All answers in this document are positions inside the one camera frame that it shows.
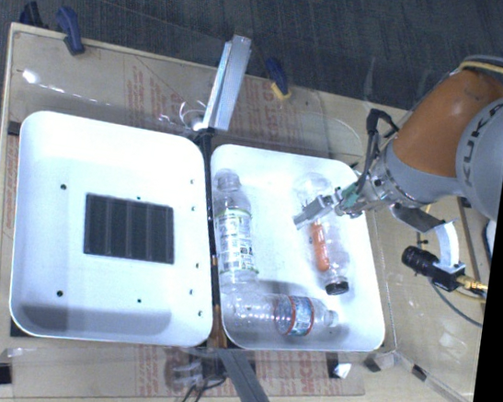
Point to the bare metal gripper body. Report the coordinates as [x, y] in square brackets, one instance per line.
[375, 195]

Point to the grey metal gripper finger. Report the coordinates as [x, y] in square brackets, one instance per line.
[326, 202]
[307, 216]

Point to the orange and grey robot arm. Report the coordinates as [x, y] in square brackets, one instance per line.
[443, 125]

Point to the white plastic tray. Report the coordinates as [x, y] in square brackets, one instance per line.
[275, 227]
[123, 154]

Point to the clear bottle, orange inside, black cap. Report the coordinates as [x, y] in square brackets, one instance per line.
[321, 251]

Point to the clear bottle, green white label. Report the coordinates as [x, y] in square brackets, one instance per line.
[233, 234]

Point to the clear bottle, blue red label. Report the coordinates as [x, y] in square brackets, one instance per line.
[293, 315]

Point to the black slotted rectangular panel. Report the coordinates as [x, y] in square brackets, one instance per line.
[130, 229]

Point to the brown cardboard board, red print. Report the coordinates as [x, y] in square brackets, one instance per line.
[156, 89]

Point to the black cylinder on white bracket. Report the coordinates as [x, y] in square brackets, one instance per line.
[421, 261]

